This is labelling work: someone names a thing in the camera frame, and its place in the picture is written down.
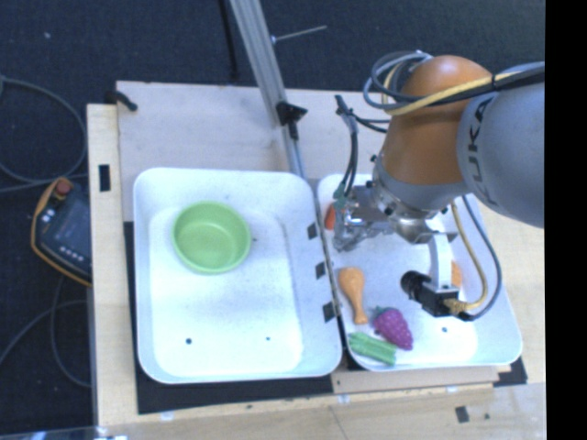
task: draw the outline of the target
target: dark background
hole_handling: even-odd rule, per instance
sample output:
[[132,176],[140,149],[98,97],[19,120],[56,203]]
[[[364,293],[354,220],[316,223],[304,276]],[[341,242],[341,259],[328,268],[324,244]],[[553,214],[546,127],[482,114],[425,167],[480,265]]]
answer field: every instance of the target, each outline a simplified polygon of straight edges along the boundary
[[[327,25],[276,47],[287,88],[360,91],[387,52],[420,49],[479,62],[492,72],[545,59],[546,0],[261,0],[274,36]],[[234,18],[238,78],[218,0],[0,0],[0,73],[34,83],[71,104],[105,101],[117,80],[253,85]],[[82,154],[74,117],[47,96],[4,83],[0,162],[46,179]],[[77,180],[87,184],[85,163]],[[18,332],[53,302],[60,274],[33,254],[29,230],[42,187],[0,171],[0,357]],[[64,282],[61,301],[86,298]],[[58,346],[75,376],[90,373],[84,305],[59,312]],[[39,322],[0,365],[0,435],[87,426],[92,393],[70,382]]]

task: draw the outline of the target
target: black bracket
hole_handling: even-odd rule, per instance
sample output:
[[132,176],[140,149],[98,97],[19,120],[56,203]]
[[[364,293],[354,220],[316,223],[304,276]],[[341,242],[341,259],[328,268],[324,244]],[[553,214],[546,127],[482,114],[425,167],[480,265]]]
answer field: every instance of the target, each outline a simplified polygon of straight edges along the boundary
[[290,137],[293,140],[299,140],[300,136],[297,132],[297,121],[304,117],[308,110],[303,109],[303,107],[285,103],[284,101],[281,101],[275,107],[277,109],[277,116],[279,116],[279,121],[281,122],[282,126],[287,125],[290,131]]

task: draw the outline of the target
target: toy food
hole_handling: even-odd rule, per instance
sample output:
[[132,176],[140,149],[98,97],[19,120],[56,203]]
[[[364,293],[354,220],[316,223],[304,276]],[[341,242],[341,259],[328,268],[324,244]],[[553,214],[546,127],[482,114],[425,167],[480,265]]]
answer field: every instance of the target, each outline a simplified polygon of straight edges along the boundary
[[355,325],[365,325],[369,322],[367,314],[363,310],[363,289],[365,276],[359,268],[343,268],[338,272],[338,285],[350,300],[354,311],[353,321]]
[[402,313],[396,308],[378,307],[373,320],[375,331],[392,344],[405,350],[412,350],[414,339]]
[[350,348],[365,357],[374,358],[387,365],[395,365],[394,344],[376,339],[365,333],[352,333],[349,335]]

